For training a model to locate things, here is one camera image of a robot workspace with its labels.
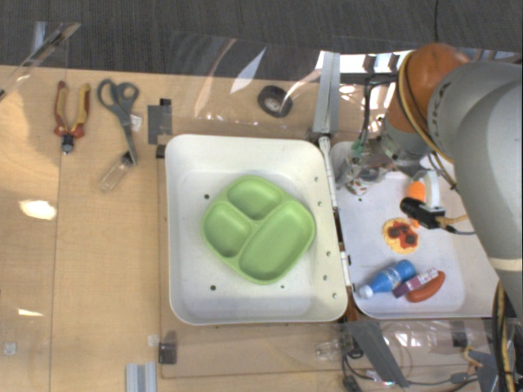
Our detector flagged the green divided plate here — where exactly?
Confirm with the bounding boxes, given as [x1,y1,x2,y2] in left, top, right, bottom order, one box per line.
[200,173,318,287]

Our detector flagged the black cylinder on white bracket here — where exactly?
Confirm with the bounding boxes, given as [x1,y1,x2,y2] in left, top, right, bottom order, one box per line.
[399,169,447,230]

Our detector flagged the thin black and white rod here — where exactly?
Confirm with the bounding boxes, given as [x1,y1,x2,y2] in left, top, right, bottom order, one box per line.
[318,135,353,290]

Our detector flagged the clear plastic bottle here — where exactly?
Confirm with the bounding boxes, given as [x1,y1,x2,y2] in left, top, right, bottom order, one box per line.
[314,332,355,362]

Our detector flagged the blue bottle with white cap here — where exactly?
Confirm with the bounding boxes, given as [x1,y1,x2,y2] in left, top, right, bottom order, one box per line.
[358,259,418,300]

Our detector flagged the orange carrot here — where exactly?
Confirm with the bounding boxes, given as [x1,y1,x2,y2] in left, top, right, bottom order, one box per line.
[407,180,427,229]

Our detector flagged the white plastic tray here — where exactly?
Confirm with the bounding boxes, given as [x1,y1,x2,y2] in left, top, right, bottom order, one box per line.
[163,133,350,327]
[329,140,504,320]

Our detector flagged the small clear vial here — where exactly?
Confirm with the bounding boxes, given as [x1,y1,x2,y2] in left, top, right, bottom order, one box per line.
[98,151,134,194]

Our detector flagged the black tape roll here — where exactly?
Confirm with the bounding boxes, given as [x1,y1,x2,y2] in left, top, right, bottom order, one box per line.
[257,84,294,119]

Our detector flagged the round pizza slice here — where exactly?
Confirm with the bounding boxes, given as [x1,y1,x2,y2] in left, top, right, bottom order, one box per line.
[382,216,421,256]

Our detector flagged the purple carton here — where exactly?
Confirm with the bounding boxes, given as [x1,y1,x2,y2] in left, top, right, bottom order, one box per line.
[391,267,440,299]

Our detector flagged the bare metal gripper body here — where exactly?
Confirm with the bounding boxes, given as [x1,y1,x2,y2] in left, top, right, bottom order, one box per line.
[346,142,394,185]

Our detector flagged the red sausage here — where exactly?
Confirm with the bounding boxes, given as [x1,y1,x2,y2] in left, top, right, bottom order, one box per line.
[405,270,447,304]

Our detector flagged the red and yellow pliers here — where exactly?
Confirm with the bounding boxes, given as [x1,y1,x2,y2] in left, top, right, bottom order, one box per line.
[53,80,92,156]

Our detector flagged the grey scissors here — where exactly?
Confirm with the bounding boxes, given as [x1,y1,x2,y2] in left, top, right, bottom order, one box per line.
[96,78,141,167]

